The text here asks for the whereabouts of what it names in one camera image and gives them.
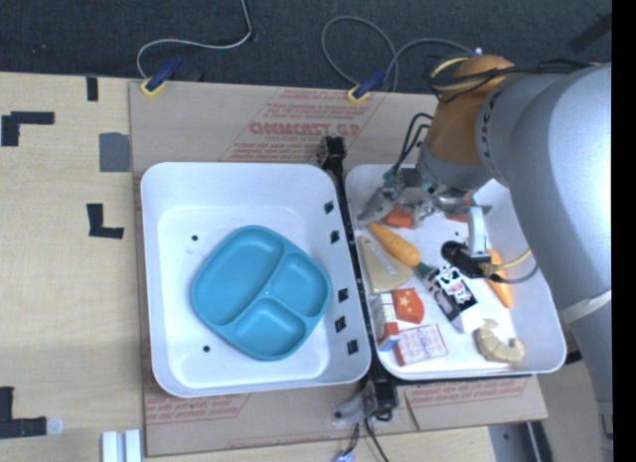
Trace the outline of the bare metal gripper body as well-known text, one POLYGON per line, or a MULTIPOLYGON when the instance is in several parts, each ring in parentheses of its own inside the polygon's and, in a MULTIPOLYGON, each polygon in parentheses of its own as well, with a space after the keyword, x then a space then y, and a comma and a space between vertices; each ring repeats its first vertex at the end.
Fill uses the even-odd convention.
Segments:
POLYGON ((430 171, 416 167, 390 167, 388 170, 388 212, 395 206, 412 215, 442 212, 447 215, 466 215, 475 206, 476 192, 490 177, 477 174, 468 177, 466 184, 452 186, 435 177, 430 171))

